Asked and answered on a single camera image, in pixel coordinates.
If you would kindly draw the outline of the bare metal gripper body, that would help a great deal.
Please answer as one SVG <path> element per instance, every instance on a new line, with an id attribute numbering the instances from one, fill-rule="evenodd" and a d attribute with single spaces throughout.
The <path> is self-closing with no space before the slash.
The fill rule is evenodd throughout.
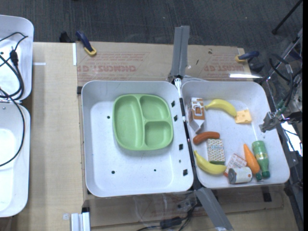
<path id="1" fill-rule="evenodd" d="M 275 127 L 276 125 L 280 124 L 282 119 L 280 116 L 277 116 L 276 113 L 267 112 L 265 116 L 265 126 L 266 127 Z"/>

